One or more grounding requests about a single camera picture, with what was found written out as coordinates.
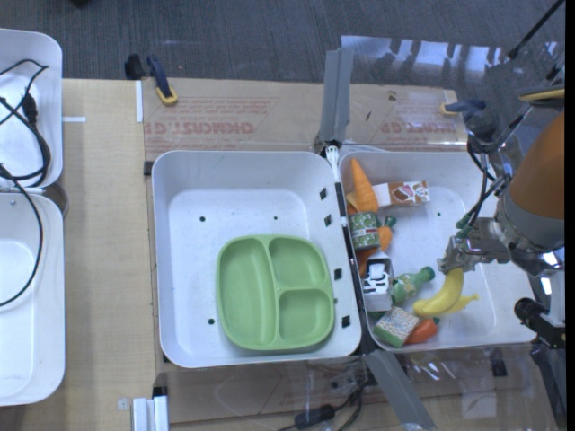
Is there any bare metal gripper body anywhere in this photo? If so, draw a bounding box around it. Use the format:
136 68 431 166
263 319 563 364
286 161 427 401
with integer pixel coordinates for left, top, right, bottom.
465 216 566 278

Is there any pale yellow banana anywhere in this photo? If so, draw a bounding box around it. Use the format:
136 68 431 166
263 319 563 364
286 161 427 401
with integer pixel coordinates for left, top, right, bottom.
442 293 480 317

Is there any green bottle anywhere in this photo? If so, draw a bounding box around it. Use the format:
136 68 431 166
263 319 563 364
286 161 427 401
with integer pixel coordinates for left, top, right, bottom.
390 266 437 306

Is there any white plastic tray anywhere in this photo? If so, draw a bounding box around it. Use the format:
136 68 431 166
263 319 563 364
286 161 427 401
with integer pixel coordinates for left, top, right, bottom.
0 190 66 408
337 150 540 355
151 150 363 369
0 28 64 190

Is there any orange carrot with green top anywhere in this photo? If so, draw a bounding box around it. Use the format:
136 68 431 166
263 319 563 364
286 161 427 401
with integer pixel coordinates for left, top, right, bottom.
358 215 398 277

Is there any small orange carrot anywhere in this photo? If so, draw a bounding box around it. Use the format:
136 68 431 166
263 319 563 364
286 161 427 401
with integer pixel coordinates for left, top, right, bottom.
403 317 440 346

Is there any white carton with food print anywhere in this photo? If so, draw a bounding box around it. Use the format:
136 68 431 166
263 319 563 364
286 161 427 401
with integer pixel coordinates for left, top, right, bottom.
371 180 431 208

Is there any white and black carton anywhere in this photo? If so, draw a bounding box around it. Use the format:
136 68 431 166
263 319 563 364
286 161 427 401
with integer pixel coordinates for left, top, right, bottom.
361 251 396 314

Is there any green and yellow packet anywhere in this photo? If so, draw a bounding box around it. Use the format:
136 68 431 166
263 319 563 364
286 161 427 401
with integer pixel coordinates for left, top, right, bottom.
372 305 420 349

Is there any green can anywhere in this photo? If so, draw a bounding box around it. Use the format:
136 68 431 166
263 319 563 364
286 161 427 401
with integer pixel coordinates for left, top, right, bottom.
348 211 381 251

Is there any large orange carrot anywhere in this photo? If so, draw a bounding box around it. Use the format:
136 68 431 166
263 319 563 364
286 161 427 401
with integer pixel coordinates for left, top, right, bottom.
349 158 380 213

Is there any green divided plate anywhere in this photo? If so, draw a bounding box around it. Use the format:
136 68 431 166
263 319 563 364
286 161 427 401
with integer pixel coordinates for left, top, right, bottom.
216 234 336 352

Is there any brown cardboard board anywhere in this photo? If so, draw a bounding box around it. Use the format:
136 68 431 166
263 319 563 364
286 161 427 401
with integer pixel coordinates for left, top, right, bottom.
142 76 540 424

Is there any black cylinder on white bracket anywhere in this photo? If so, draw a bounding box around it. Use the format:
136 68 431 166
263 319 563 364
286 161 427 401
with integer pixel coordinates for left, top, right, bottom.
514 269 566 350

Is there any black block with thin wires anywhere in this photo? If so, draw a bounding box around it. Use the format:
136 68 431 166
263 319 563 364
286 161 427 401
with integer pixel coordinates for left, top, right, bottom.
294 403 337 429

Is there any black cable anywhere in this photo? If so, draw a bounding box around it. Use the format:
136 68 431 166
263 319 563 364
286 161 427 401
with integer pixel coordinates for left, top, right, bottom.
0 58 52 308

